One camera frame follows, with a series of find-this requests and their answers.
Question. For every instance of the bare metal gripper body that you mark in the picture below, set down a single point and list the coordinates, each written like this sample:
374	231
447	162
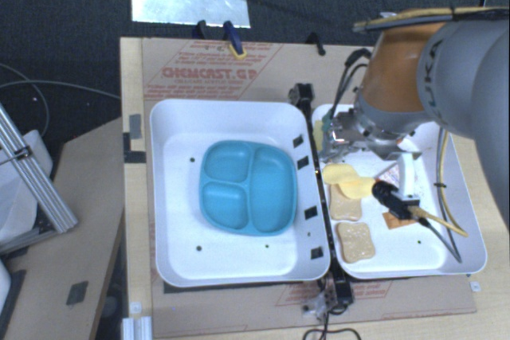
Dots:
350	135

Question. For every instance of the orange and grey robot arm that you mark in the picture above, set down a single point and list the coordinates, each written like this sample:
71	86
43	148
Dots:
458	71

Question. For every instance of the brown cardboard board red print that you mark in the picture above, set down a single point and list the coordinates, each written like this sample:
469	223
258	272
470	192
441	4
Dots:
207	71

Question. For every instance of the white packet with red print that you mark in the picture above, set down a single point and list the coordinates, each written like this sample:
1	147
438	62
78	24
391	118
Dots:
392	175

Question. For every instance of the pale yellow crisp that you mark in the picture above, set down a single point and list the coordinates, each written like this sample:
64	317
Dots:
356	189
334	173

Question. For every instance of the thin black rod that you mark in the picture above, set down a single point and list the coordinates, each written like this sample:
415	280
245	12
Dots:
318	179

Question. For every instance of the white plastic tray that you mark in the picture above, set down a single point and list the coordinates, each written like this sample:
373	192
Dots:
406	251
179	211

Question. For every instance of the beige toast slice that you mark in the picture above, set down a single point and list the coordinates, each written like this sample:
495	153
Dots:
344	209
354	243

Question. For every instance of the orange square cracker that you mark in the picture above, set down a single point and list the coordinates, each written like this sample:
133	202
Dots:
392	222

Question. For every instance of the blue divided plate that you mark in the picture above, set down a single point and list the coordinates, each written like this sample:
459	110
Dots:
255	187

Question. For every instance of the pale yellow flat piece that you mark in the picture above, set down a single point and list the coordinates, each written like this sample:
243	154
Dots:
318	133

